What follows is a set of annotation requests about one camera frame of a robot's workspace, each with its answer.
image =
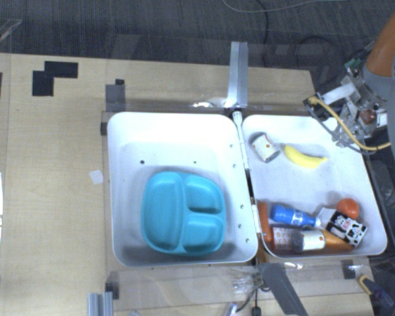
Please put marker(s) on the orange round fruit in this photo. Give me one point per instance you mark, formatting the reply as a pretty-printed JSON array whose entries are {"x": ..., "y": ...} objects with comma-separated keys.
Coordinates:
[{"x": 348, "y": 207}]

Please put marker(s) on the yellow banana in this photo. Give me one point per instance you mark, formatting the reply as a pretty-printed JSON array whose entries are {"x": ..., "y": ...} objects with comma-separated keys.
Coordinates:
[{"x": 304, "y": 159}]

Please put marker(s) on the white plastic tray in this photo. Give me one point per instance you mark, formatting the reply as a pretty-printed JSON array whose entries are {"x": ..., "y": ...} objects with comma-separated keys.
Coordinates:
[
  {"x": 303, "y": 186},
  {"x": 171, "y": 137}
]

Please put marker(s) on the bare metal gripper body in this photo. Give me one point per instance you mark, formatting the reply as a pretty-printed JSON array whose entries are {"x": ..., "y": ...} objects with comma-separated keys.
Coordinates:
[{"x": 365, "y": 110}]

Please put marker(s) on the blue bottle with white cap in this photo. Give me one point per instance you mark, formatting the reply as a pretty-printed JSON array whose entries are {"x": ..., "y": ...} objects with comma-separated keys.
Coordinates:
[{"x": 286, "y": 215}]

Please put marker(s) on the black and white cow carton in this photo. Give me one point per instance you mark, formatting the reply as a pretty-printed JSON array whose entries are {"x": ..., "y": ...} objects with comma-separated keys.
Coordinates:
[{"x": 347, "y": 229}]

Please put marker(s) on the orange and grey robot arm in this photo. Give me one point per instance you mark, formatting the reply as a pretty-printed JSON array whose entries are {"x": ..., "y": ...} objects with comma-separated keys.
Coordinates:
[{"x": 386, "y": 41}]

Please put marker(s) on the blue divided plate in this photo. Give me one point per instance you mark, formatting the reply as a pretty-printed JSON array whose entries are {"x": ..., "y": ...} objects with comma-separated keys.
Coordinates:
[{"x": 164, "y": 209}]

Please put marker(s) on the orange bottle with white label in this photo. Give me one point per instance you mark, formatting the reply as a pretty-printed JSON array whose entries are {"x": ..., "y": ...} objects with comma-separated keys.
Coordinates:
[{"x": 283, "y": 239}]

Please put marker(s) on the white can with orange dots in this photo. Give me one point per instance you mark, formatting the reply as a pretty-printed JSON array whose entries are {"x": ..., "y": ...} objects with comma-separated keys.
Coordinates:
[{"x": 265, "y": 147}]

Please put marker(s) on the thin black and white rod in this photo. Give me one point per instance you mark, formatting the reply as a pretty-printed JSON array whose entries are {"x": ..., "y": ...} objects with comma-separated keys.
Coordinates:
[{"x": 241, "y": 137}]

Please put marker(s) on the orange sausage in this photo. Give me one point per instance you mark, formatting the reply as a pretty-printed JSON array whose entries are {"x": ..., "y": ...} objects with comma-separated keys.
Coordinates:
[{"x": 264, "y": 219}]

